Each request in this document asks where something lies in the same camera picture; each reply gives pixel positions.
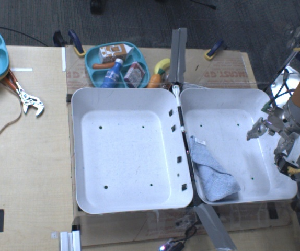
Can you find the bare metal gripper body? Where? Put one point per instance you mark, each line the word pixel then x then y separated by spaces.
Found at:
pixel 280 120

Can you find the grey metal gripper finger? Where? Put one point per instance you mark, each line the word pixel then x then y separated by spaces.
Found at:
pixel 257 131
pixel 283 146

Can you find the white plastic tray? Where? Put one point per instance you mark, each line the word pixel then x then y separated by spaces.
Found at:
pixel 244 161
pixel 126 153

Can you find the light blue cloth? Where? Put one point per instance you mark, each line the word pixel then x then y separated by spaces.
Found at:
pixel 212 176

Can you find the brown cardboard board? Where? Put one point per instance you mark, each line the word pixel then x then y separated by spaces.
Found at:
pixel 225 69

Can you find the orange carrot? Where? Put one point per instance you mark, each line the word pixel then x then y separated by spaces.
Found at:
pixel 154 81

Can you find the yellow banana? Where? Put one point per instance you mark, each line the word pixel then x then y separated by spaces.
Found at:
pixel 163 63

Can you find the blue bottle with white cap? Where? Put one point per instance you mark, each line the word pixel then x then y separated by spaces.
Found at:
pixel 112 74

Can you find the white and brown carton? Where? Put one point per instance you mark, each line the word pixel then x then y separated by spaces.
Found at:
pixel 113 52

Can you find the orange sausage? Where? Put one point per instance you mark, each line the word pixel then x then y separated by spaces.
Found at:
pixel 101 66

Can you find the black cylinder on white bracket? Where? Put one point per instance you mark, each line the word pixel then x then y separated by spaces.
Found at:
pixel 283 164

